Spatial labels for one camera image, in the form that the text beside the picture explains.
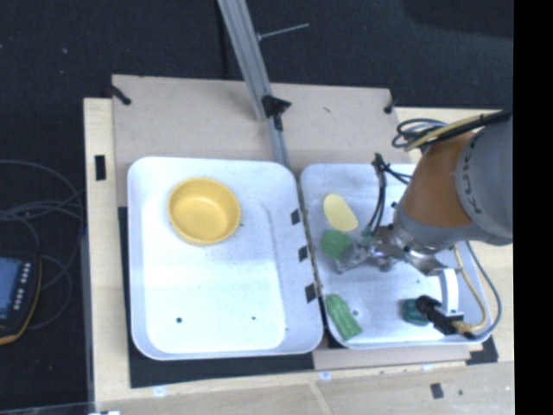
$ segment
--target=white tray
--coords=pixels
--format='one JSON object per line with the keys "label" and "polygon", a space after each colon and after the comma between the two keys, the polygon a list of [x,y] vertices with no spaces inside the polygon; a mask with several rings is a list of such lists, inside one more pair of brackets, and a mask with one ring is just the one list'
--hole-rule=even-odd
{"label": "white tray", "polygon": [[[410,174],[415,166],[393,165],[400,173]],[[392,176],[387,176],[385,213],[382,226],[392,222],[391,204],[399,201],[405,185]],[[391,348],[434,344],[470,344],[472,341],[461,335],[443,335],[432,324],[416,326],[406,322],[401,315],[401,303],[405,299],[429,295],[441,301],[449,310],[462,311],[467,322],[481,320],[480,307],[466,284],[459,280],[453,270],[434,277],[426,277],[412,265],[398,262],[389,271],[376,266],[361,265],[342,274],[334,270],[334,261],[320,248],[321,237],[330,229],[322,208],[324,198],[331,193],[341,195],[359,220],[359,228],[352,232],[359,237],[369,222],[378,199],[378,178],[370,164],[314,164],[301,174],[304,207],[315,266],[321,282],[321,294],[340,295],[362,328],[362,333],[348,341],[341,339],[332,320],[328,327],[338,342],[352,349]],[[461,259],[474,286],[484,300],[480,282],[464,244],[458,245]],[[457,266],[451,251],[442,251],[437,258],[447,266]],[[488,325],[491,318],[488,314]]]}
{"label": "white tray", "polygon": [[[182,180],[206,176],[238,197],[227,240],[193,246],[166,213]],[[271,162],[145,157],[128,173],[130,313],[139,350],[156,360],[306,353],[322,338],[296,181]]]}

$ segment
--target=yellow bowl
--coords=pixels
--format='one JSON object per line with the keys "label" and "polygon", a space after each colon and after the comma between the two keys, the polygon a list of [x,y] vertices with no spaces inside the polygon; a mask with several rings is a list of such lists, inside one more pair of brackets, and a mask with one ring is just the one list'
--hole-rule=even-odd
{"label": "yellow bowl", "polygon": [[174,230],[196,245],[219,243],[240,224],[236,195],[211,178],[190,178],[177,184],[169,194],[167,212]]}

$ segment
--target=green object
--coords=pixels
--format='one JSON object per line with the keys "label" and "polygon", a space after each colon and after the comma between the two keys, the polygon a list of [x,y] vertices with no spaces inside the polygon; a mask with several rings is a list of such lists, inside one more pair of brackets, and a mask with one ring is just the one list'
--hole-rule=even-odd
{"label": "green object", "polygon": [[415,299],[405,300],[402,306],[402,315],[406,322],[412,322],[417,326],[426,326],[430,323],[415,306]]}
{"label": "green object", "polygon": [[344,341],[359,335],[362,330],[358,323],[353,318],[352,313],[347,307],[346,302],[336,294],[330,294],[325,298],[327,312],[332,318],[332,321],[340,336]]}
{"label": "green object", "polygon": [[329,257],[340,260],[347,249],[353,244],[353,239],[346,233],[328,229],[322,235],[321,248]]}

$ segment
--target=yellow object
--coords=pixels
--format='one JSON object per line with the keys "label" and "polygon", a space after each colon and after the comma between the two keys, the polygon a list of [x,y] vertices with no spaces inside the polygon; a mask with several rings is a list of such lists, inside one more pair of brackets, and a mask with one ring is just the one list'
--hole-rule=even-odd
{"label": "yellow object", "polygon": [[322,209],[334,229],[350,232],[359,225],[352,209],[338,194],[328,194],[322,203]]}
{"label": "yellow object", "polygon": [[240,204],[223,183],[190,178],[170,192],[167,212],[174,230],[187,242],[211,245],[230,237],[240,224]]}

